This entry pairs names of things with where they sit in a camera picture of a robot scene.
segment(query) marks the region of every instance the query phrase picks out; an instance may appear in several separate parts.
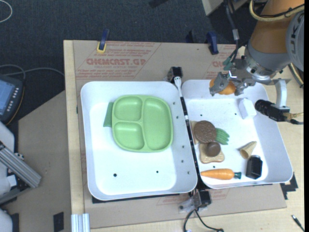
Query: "white tray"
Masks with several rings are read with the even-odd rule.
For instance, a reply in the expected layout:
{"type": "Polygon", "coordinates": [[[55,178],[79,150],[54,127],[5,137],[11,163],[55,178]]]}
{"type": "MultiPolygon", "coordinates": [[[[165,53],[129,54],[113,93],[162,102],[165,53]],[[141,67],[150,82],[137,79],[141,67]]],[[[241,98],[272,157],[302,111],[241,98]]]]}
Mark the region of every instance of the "white tray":
{"type": "Polygon", "coordinates": [[[87,179],[90,193],[103,201],[186,193],[197,184],[197,174],[179,93],[168,82],[86,83],[81,90],[87,179]],[[109,102],[122,95],[152,95],[170,106],[171,146],[155,153],[121,149],[112,129],[103,127],[109,102]]]}
{"type": "Polygon", "coordinates": [[[257,112],[253,118],[243,119],[239,111],[239,101],[247,98],[253,104],[259,99],[268,101],[264,87],[256,83],[244,90],[244,94],[235,96],[211,96],[209,80],[188,80],[182,86],[183,97],[192,121],[207,120],[216,128],[225,130],[229,135],[228,145],[221,149],[225,160],[220,163],[204,164],[199,159],[198,145],[195,145],[199,170],[230,168],[242,172],[241,179],[217,180],[202,176],[202,181],[210,188],[221,189],[249,185],[283,183],[292,178],[293,170],[286,152],[277,122],[257,112]],[[242,158],[239,148],[257,141],[253,154],[263,161],[262,176],[252,179],[245,176],[247,160],[242,158]]]}

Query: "white cord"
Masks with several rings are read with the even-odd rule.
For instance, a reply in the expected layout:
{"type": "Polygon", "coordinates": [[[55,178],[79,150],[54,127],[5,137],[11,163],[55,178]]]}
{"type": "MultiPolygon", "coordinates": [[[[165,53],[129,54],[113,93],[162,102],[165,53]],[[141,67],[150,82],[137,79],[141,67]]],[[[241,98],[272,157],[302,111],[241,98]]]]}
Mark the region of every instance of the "white cord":
{"type": "Polygon", "coordinates": [[[0,0],[0,2],[3,2],[3,3],[5,3],[6,5],[8,5],[9,8],[10,8],[10,10],[11,10],[10,15],[9,15],[7,18],[5,18],[4,20],[0,21],[0,23],[1,23],[1,22],[5,22],[5,21],[7,21],[8,19],[11,18],[12,14],[13,14],[13,8],[12,8],[11,5],[10,5],[8,2],[6,2],[6,1],[0,0]]]}
{"type": "Polygon", "coordinates": [[[296,9],[293,9],[292,11],[286,11],[285,14],[282,14],[280,16],[276,16],[276,17],[263,17],[263,16],[259,16],[257,15],[255,12],[254,12],[254,9],[253,9],[253,2],[255,0],[250,0],[250,4],[249,4],[249,11],[250,11],[250,14],[252,15],[253,18],[255,18],[256,20],[258,21],[278,21],[278,20],[282,20],[282,19],[285,19],[287,17],[290,17],[300,11],[303,11],[305,10],[305,4],[302,4],[301,6],[299,6],[298,8],[296,9]]]}
{"type": "Polygon", "coordinates": [[[21,72],[14,72],[14,73],[8,73],[8,74],[3,74],[3,75],[19,75],[19,74],[23,74],[24,75],[24,80],[26,79],[26,73],[27,72],[32,72],[32,71],[41,71],[41,70],[49,70],[49,71],[55,71],[61,75],[64,76],[64,73],[62,73],[61,71],[58,71],[56,69],[53,68],[48,68],[48,67],[39,67],[39,68],[34,68],[34,69],[30,69],[30,70],[24,70],[23,68],[19,67],[18,65],[14,65],[14,64],[4,64],[4,65],[0,65],[0,69],[3,67],[16,67],[19,68],[21,70],[21,72]]]}

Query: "white block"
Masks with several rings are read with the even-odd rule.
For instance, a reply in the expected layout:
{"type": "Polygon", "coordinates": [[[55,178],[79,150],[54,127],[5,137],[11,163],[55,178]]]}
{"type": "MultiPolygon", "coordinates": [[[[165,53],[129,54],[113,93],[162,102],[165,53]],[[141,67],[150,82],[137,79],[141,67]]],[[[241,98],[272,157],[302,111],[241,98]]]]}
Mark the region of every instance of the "white block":
{"type": "Polygon", "coordinates": [[[239,110],[243,119],[253,118],[256,115],[256,110],[251,100],[243,98],[239,102],[239,110]]]}
{"type": "Polygon", "coordinates": [[[8,177],[6,177],[6,178],[8,179],[8,181],[9,181],[11,187],[17,186],[17,181],[16,181],[16,177],[15,177],[14,174],[13,174],[13,175],[10,175],[10,176],[8,176],[8,177]]]}

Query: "green divided plate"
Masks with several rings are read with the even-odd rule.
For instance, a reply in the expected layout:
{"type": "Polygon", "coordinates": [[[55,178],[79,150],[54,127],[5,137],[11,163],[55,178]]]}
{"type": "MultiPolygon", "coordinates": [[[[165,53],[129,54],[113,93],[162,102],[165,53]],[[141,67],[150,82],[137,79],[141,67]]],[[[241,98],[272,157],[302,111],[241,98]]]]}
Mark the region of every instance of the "green divided plate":
{"type": "Polygon", "coordinates": [[[167,149],[173,140],[169,105],[148,95],[119,97],[112,104],[112,134],[116,143],[126,150],[159,152],[167,149]]]}

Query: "toy carrot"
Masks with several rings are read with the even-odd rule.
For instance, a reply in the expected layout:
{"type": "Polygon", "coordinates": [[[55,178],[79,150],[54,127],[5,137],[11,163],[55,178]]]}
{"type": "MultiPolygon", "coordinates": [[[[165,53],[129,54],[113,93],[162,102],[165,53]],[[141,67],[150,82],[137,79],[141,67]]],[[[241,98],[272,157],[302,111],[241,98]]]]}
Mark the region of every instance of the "toy carrot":
{"type": "Polygon", "coordinates": [[[219,180],[230,180],[232,178],[241,178],[241,172],[233,172],[233,170],[228,168],[222,168],[222,169],[211,169],[201,172],[202,176],[219,179],[219,180]]]}

